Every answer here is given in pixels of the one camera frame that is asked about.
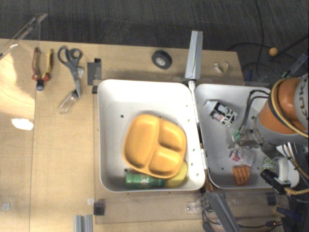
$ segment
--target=scissors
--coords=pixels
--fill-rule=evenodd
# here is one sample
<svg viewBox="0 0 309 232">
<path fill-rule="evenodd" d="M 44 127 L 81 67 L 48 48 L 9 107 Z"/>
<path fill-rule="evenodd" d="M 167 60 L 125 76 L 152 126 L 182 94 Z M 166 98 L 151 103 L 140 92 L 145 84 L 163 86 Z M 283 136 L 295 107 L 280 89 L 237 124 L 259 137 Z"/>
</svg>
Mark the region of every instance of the scissors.
<svg viewBox="0 0 309 232">
<path fill-rule="evenodd" d="M 63 61 L 61 59 L 60 53 L 62 51 L 65 51 L 64 56 L 66 58 L 66 61 Z M 58 51 L 58 59 L 59 61 L 64 64 L 66 67 L 68 67 L 68 69 L 71 71 L 71 74 L 73 76 L 74 79 L 74 83 L 75 83 L 75 87 L 76 87 L 76 92 L 78 97 L 81 97 L 81 86 L 79 83 L 79 79 L 78 79 L 78 72 L 77 72 L 77 66 L 78 66 L 78 61 L 79 59 L 82 57 L 82 52 L 81 50 L 74 48 L 74 49 L 67 49 L 66 46 L 62 46 L 60 47 L 59 51 Z"/>
</svg>

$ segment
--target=red and yellow pliers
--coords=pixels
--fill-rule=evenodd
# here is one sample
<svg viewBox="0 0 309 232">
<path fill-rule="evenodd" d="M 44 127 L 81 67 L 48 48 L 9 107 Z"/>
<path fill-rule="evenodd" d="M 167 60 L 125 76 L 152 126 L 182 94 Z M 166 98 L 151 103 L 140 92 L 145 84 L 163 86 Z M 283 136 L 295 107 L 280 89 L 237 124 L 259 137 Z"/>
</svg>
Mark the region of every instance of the red and yellow pliers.
<svg viewBox="0 0 309 232">
<path fill-rule="evenodd" d="M 53 66 L 53 50 L 50 49 L 47 53 L 47 66 L 46 70 L 41 77 L 40 70 L 39 70 L 39 57 L 40 57 L 40 50 L 38 47 L 34 49 L 34 55 L 32 60 L 32 71 L 33 76 L 32 79 L 37 82 L 37 90 L 42 91 L 44 87 L 44 82 L 48 82 L 50 80 L 50 72 L 52 71 Z"/>
</svg>

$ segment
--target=orange object in bin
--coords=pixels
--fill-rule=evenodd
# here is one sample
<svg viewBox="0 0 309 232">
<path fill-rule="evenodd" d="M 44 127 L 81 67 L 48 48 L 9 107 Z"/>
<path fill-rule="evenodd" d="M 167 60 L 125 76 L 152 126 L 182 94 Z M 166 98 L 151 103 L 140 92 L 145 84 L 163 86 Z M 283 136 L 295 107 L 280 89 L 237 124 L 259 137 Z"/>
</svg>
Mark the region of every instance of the orange object in bin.
<svg viewBox="0 0 309 232">
<path fill-rule="evenodd" d="M 187 146 L 184 131 L 153 116 L 139 115 L 131 123 L 123 147 L 123 158 L 133 169 L 157 178 L 175 176 Z"/>
</svg>

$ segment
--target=gray carpet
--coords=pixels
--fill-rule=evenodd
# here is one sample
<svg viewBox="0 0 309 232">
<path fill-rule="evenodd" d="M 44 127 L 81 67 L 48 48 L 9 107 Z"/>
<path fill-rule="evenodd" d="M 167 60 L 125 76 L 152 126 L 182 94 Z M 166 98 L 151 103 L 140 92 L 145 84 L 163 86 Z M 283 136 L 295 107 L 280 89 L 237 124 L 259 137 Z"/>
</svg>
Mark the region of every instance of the gray carpet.
<svg viewBox="0 0 309 232">
<path fill-rule="evenodd" d="M 264 45 L 279 50 L 308 34 L 309 0 L 257 0 Z M 255 0 L 0 0 L 0 38 L 11 38 L 35 13 L 48 13 L 42 40 L 188 48 L 191 30 L 204 33 L 203 49 L 261 43 Z M 264 47 L 243 44 L 244 75 L 273 84 L 308 48 L 308 38 L 273 62 Z M 308 62 L 298 74 L 308 71 Z"/>
</svg>

